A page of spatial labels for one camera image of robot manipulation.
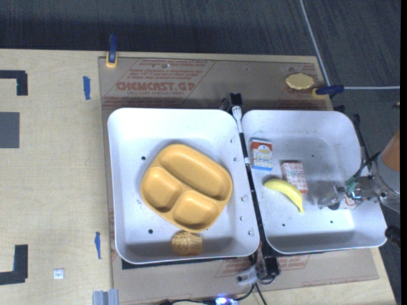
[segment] blue clip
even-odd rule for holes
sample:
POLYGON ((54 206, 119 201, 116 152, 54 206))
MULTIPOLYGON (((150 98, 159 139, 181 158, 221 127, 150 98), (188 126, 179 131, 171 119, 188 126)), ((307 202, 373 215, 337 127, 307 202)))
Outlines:
POLYGON ((109 38, 109 52, 106 55, 106 65, 109 68, 115 68, 117 66, 117 37, 114 34, 110 34, 109 38))
POLYGON ((343 87, 342 85, 333 85, 319 88, 315 91, 315 93, 317 95, 332 95, 337 93, 343 93, 344 90, 345 87, 343 87))

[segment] gray square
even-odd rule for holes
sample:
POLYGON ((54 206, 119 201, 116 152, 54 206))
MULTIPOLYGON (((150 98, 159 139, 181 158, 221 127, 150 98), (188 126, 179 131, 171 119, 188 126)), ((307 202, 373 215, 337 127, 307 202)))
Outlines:
POLYGON ((0 148, 20 148, 19 112, 0 112, 0 148))

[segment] wooden table surface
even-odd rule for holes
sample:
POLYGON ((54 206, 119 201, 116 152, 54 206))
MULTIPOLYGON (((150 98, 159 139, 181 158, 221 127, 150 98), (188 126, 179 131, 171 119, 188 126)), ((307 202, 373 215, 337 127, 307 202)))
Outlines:
MULTIPOLYGON (((20 147, 0 148, 0 271, 13 269, 15 245, 29 246, 28 279, 0 285, 0 304, 91 304, 94 290, 113 287, 109 240, 102 239, 102 259, 96 258, 94 243, 96 231, 109 236, 97 65, 104 55, 0 50, 0 69, 29 75, 28 96, 16 96, 15 80, 0 79, 0 111, 20 113, 20 147), (83 76, 91 80, 90 100, 83 76), (64 279, 53 279, 56 268, 64 268, 64 279)), ((371 252, 377 280, 263 295, 268 304, 395 304, 380 253, 371 252)), ((258 294, 240 303, 262 304, 258 294)))

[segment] small box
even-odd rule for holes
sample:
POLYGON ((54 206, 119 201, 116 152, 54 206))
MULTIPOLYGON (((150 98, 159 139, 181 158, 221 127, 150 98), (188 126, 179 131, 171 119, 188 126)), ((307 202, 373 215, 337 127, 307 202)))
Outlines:
POLYGON ((250 144, 251 166, 258 170, 273 169, 272 143, 266 140, 253 139, 250 144))
POLYGON ((299 189, 301 193, 308 192, 303 164, 300 161, 282 163, 281 171, 284 180, 299 189))

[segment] white cable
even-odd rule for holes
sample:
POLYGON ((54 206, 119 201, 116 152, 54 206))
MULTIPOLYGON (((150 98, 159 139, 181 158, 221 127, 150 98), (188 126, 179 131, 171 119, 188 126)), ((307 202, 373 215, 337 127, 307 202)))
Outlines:
POLYGON ((400 86, 384 86, 384 87, 371 87, 371 86, 367 86, 367 87, 348 87, 345 86, 346 90, 380 90, 380 89, 386 89, 386 90, 390 90, 390 89, 400 89, 400 86))
POLYGON ((315 52, 317 53, 317 58, 318 58, 319 64, 321 65, 321 71, 322 71, 322 74, 324 76, 325 82, 326 82, 327 86, 331 86, 331 83, 329 82, 328 75, 326 74, 326 71, 325 71, 324 62, 322 62, 321 54, 319 54, 318 46, 317 46, 317 43, 315 41, 314 34, 312 32, 310 22, 308 20, 307 13, 305 11, 303 0, 300 0, 300 4, 301 4, 301 9, 303 10, 303 15, 304 15, 304 18, 305 18, 305 22, 307 23, 308 31, 310 32, 310 35, 311 35, 312 44, 314 44, 315 52))

